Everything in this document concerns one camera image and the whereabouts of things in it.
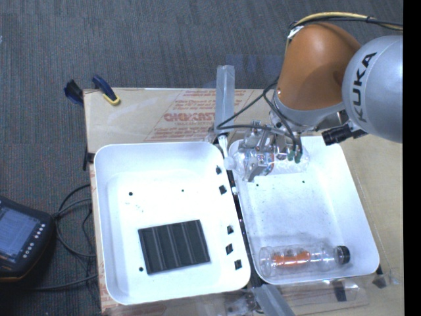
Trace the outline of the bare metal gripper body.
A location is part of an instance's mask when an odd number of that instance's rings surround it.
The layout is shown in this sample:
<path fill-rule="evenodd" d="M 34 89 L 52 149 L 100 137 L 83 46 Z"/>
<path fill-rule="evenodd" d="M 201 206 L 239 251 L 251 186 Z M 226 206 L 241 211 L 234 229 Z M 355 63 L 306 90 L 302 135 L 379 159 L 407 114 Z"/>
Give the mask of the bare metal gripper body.
<path fill-rule="evenodd" d="M 270 157 L 275 161 L 288 160 L 290 148 L 288 147 L 287 133 L 271 124 L 262 124 L 259 120 L 252 120 L 245 132 L 244 138 L 253 138 L 253 149 L 244 153 L 244 161 Z"/>

